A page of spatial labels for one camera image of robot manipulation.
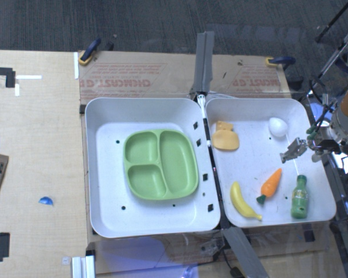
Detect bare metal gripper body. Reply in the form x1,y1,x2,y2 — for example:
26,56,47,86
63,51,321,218
306,134,348,156

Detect white egg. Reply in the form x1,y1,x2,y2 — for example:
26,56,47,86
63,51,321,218
268,117,289,138

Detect orange carrot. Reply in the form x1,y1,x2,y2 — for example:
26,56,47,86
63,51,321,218
256,167,283,205

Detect white plastic tray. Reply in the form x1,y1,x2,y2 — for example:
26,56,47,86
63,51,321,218
85,97,222,239
205,97,338,229

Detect green plastic bottle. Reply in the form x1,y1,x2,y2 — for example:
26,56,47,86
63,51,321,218
290,174,309,220

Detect tan bread slice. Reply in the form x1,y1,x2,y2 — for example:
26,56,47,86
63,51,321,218
211,129,240,152

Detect yellow banana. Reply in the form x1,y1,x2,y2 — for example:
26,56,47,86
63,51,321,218
230,181,263,221

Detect thin black and white rod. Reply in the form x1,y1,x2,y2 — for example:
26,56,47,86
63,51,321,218
197,94,230,229

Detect green divided plate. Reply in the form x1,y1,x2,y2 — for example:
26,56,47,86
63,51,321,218
123,129,200,201

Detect brown cardboard board red print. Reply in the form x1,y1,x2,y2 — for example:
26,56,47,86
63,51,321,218
78,50,329,275

